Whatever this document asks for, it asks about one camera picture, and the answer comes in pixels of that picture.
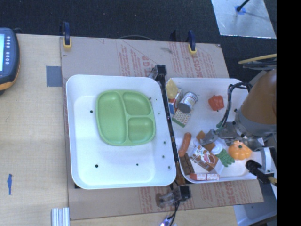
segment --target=yellow handheld controller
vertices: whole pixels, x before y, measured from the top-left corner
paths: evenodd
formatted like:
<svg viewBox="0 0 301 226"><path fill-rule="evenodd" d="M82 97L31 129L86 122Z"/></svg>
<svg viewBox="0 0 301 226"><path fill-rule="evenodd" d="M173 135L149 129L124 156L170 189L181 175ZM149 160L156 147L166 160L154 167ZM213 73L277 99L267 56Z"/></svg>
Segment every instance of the yellow handheld controller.
<svg viewBox="0 0 301 226"><path fill-rule="evenodd" d="M12 29L0 28L0 95L11 87L19 74L20 48Z"/></svg>

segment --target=green plate compartment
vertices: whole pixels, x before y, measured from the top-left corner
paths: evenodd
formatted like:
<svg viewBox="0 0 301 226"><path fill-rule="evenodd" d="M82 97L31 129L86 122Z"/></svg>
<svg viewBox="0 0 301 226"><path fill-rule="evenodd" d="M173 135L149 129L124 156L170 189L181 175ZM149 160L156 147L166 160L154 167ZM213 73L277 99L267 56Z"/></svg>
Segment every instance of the green plate compartment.
<svg viewBox="0 0 301 226"><path fill-rule="evenodd" d="M109 145L142 145L156 133L150 100L133 90L108 90L96 100L96 120L101 138Z"/></svg>

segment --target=toy vegetable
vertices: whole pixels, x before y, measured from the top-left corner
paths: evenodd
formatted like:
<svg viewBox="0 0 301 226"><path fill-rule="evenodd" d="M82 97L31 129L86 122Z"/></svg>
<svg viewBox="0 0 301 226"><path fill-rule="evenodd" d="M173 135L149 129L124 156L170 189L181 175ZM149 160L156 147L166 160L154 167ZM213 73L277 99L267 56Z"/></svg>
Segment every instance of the toy vegetable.
<svg viewBox="0 0 301 226"><path fill-rule="evenodd" d="M225 107L222 96L212 96L210 99L208 99L208 103L211 109L214 111L218 111Z"/></svg>
<svg viewBox="0 0 301 226"><path fill-rule="evenodd" d="M222 151L220 153L218 153L216 155L217 158L219 158L222 162L222 164L225 167L228 167L229 165L231 165L232 163L235 163L235 160L233 157L231 157L227 151L225 149L222 149Z"/></svg>
<svg viewBox="0 0 301 226"><path fill-rule="evenodd" d="M240 141L234 141L228 148L228 154L235 160L243 160L251 156L252 150Z"/></svg>

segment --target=toy sausage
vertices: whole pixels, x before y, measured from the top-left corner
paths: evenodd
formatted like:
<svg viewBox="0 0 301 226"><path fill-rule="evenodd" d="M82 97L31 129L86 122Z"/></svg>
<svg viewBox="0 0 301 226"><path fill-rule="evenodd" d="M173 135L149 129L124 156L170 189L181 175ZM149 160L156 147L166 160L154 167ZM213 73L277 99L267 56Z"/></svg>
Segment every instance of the toy sausage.
<svg viewBox="0 0 301 226"><path fill-rule="evenodd" d="M185 153L187 152L187 149L189 147L190 141L191 141L191 133L186 132L184 134L184 139L183 139L182 145L181 145L180 149L178 150L179 157L183 157L185 155Z"/></svg>

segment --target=orange toy pumpkin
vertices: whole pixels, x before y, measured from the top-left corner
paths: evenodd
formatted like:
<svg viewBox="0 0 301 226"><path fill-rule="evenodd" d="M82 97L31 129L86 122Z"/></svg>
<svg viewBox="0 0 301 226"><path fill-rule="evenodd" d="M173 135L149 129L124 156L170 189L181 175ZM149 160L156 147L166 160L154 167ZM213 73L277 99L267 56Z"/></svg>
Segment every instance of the orange toy pumpkin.
<svg viewBox="0 0 301 226"><path fill-rule="evenodd" d="M243 160L251 156L252 150L240 141L234 141L228 148L228 154L235 160Z"/></svg>

